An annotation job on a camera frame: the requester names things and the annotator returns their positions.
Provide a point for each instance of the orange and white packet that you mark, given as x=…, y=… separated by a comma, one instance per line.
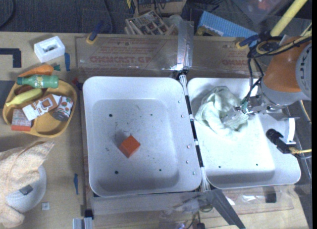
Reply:
x=21, y=121

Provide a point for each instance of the white foam box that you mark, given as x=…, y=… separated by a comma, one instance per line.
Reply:
x=49, y=49

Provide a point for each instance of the small white square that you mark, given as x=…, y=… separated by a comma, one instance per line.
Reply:
x=45, y=206

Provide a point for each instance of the cream towel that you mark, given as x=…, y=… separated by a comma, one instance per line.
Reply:
x=17, y=158

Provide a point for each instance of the white and orange carton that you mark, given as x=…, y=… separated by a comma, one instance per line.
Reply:
x=40, y=105

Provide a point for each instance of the yellow banana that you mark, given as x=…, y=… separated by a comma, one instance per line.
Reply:
x=27, y=96

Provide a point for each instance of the brown cardboard board red print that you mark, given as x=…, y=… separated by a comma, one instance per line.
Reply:
x=128, y=57

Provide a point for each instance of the thin black and white rod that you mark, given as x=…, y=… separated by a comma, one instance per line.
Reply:
x=189, y=106

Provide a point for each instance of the green bottle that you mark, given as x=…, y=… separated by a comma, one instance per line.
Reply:
x=39, y=81

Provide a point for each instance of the small printed can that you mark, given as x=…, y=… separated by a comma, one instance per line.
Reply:
x=64, y=108

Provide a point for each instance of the yellow divided plate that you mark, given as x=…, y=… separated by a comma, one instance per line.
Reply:
x=47, y=126

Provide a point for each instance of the brown sausage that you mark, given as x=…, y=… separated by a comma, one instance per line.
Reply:
x=22, y=90

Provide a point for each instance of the white plastic tray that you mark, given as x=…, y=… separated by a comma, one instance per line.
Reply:
x=148, y=129
x=237, y=153

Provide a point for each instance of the pale green cloth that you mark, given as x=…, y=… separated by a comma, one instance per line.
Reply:
x=213, y=111

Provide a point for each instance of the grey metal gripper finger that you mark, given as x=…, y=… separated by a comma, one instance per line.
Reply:
x=243, y=116
x=232, y=113

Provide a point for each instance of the orange carrot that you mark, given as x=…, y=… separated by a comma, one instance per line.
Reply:
x=40, y=69

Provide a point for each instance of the black cylinder on white bracket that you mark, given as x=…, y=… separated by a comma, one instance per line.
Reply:
x=277, y=137

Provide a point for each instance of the white bowl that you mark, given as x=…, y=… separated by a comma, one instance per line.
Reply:
x=34, y=198

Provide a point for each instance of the orange cube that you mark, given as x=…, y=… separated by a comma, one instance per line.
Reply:
x=129, y=146

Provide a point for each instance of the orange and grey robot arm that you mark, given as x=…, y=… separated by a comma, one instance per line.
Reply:
x=282, y=72

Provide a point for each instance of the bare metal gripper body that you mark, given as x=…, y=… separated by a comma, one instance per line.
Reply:
x=255, y=104

